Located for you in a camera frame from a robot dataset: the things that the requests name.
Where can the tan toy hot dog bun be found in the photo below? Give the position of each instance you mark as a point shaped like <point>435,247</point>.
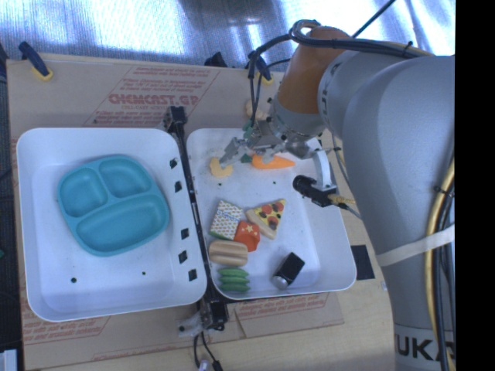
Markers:
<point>228,252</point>

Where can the blue divided plate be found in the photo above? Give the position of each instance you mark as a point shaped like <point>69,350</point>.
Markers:
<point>116,222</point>

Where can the white green patterned carton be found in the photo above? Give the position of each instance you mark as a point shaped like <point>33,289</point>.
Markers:
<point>226,220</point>

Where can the toy pizza slice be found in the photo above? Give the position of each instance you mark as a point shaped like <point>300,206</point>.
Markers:
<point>267,216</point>

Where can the black bottle with silver cap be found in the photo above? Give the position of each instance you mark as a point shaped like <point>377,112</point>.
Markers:
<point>289,269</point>

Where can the black cylinder on white bracket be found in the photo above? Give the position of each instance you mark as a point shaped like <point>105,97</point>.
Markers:
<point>315,189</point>

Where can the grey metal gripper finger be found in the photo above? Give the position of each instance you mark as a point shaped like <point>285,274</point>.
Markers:
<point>233,152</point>
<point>269,156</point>

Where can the brown cardboard board red print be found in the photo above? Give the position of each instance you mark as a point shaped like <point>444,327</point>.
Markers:
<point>96,95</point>

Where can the green toy pea pods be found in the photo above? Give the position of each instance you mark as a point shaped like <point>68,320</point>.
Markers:
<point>234,280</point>

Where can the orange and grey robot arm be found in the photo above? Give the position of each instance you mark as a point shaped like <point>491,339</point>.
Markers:
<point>394,137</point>

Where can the white plastic tray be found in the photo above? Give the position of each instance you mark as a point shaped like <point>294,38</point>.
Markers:
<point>309,246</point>
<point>50,284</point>

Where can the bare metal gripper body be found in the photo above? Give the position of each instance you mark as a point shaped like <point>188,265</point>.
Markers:
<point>270,137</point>

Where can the pale yellow toy food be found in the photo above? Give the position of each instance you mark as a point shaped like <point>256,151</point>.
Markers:
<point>250,109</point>

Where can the orange toy carrot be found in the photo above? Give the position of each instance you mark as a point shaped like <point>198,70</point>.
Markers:
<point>276,163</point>

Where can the yellow toy biscuit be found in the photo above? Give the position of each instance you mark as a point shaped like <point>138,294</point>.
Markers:
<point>221,171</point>

